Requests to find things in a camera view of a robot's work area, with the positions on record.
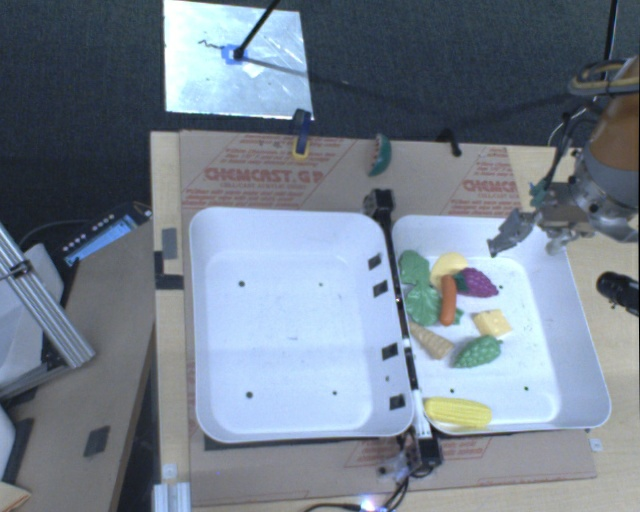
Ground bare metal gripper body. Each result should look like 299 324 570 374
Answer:
535 182 640 243

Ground purple grapes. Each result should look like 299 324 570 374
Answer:
452 266 500 299

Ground yellow lemon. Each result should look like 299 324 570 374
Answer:
430 252 470 290

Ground orange carrot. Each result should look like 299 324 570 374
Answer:
439 273 465 328

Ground yellow cheese wedge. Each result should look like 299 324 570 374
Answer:
471 308 513 339

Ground green lettuce leaf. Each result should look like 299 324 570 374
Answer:
397 249 432 288
403 282 445 327

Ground white plastic tray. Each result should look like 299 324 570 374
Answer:
391 214 613 434
188 206 417 445

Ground green grapes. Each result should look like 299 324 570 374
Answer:
451 334 504 370

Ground thin black and white rod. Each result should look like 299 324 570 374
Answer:
378 213 429 437

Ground pale yellow bamboo shoot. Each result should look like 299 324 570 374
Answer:
408 320 456 361

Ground green watermelon slice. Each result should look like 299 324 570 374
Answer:
368 133 393 178

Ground yellow corn cob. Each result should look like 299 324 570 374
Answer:
423 396 493 430

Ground brown cardboard board red print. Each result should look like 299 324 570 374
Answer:
177 129 599 507

